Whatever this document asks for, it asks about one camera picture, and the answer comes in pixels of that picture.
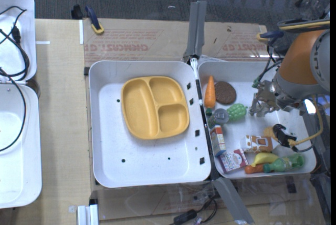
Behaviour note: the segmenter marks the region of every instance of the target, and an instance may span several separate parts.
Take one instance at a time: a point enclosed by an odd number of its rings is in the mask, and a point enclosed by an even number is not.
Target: small carton
[[[271,137],[246,135],[240,140],[240,147],[245,153],[271,152],[277,142]]]
[[[212,149],[215,156],[219,156],[226,151],[222,127],[215,125],[210,131]]]
[[[224,172],[231,172],[249,164],[244,151],[241,148],[230,152],[227,151],[219,155],[218,158]]]

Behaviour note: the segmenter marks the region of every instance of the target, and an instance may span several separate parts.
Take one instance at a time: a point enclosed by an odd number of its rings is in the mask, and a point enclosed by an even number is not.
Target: table surface
[[[16,208],[10,224],[76,224],[76,207],[88,205],[91,195],[88,115],[83,44],[79,22],[36,19],[37,73],[43,187],[33,203]],[[307,198],[248,206],[257,224],[309,221],[324,224],[318,197],[305,182]],[[226,208],[211,224],[236,224]],[[153,216],[102,224],[169,224],[172,216]]]

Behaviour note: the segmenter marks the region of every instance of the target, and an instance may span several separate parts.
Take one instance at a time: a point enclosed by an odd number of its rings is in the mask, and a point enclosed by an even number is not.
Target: chocolate cookie
[[[235,88],[228,82],[220,81],[215,84],[216,101],[223,105],[232,104],[237,97]]]

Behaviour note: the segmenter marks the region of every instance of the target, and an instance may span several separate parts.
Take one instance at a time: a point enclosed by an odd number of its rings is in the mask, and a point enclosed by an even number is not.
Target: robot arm
[[[272,81],[258,82],[251,115],[264,117],[275,110],[300,109],[315,94],[330,92],[330,30],[314,30],[297,36]]]

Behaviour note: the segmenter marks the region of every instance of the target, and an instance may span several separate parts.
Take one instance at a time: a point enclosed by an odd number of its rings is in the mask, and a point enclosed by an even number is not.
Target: blue and yellow clamp
[[[85,11],[88,13],[88,16],[91,19],[91,27],[94,30],[96,34],[102,34],[104,32],[103,26],[100,24],[100,22],[97,19],[97,16],[93,9],[90,6],[85,6]]]

